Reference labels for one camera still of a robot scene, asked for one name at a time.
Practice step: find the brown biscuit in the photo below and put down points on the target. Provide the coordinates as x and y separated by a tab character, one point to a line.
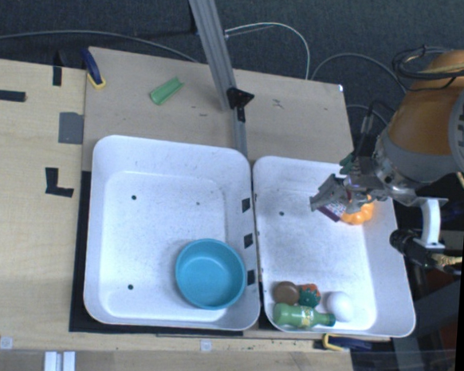
286	293

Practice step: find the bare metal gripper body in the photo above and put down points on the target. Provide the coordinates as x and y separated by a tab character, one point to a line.
370	179

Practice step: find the blue bowl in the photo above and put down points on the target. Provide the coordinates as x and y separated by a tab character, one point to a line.
210	274

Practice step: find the orange and green toy vegetable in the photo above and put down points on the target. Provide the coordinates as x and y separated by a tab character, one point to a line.
310	295

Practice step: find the green curved piece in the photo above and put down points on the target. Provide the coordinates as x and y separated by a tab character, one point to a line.
166	91

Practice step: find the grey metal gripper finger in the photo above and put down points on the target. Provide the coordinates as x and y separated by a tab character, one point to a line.
324	194
354	202

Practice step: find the orange pumpkin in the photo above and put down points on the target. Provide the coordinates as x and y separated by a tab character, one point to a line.
361	215

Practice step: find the pale wood board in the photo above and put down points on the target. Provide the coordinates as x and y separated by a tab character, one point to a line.
293	121

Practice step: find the white plastic tray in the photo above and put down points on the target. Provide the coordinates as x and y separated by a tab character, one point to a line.
322	260
152	230

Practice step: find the purple carton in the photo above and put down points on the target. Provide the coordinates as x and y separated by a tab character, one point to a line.
333	212

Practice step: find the white egg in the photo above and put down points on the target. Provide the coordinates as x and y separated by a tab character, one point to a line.
341	306

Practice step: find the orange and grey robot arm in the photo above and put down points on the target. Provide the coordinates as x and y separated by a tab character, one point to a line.
421	123

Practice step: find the black cylinder on white bracket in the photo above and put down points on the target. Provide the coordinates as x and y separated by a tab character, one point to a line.
431	220

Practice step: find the green bottle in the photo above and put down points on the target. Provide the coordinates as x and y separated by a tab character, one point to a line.
299	316

